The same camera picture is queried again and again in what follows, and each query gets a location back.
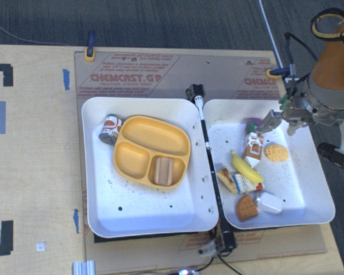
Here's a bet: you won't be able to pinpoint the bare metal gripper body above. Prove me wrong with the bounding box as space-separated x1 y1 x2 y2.
280 94 344 127

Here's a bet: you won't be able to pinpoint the purple and green toy grapes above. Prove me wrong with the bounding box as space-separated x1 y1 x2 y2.
245 117 264 135

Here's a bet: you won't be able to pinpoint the yellow toy corn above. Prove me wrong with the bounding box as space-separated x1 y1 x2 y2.
264 143 290 163

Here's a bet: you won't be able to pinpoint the orange and white carton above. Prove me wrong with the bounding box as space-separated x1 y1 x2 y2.
241 131 265 169

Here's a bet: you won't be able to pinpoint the yellow banana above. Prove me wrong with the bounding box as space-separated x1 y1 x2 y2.
230 151 265 184

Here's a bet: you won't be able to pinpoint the white plastic tray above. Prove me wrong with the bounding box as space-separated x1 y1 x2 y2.
81 96 220 239
202 99 336 230

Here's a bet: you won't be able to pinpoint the blue and white carton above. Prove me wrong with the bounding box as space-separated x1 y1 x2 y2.
232 172 265 195

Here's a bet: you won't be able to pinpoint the thin black and white rod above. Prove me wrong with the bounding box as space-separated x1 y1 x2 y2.
194 95 233 240

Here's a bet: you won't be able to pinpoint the yellow and red packet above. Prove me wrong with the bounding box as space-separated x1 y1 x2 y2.
216 165 239 195

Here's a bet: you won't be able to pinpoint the white plastic bottle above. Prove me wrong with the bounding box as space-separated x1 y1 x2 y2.
255 191 284 215

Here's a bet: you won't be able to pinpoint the brown toy waffle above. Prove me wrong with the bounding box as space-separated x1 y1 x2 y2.
235 194 259 222

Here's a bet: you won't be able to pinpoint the brown cardboard board red print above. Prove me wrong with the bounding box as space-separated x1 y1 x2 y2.
74 50 328 275

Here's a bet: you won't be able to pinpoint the tan toy bread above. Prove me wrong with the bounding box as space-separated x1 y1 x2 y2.
153 156 175 187

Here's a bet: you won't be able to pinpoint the yellow divided plate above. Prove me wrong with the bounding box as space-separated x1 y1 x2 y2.
112 115 192 190

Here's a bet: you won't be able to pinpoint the orange and white can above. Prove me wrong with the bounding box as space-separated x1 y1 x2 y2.
98 113 123 146

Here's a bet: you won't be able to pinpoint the black cylinder on white bracket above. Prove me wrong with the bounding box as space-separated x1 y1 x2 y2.
317 119 344 169

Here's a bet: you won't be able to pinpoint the black block with thin wires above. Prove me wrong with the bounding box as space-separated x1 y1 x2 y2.
185 83 205 102
214 230 237 253

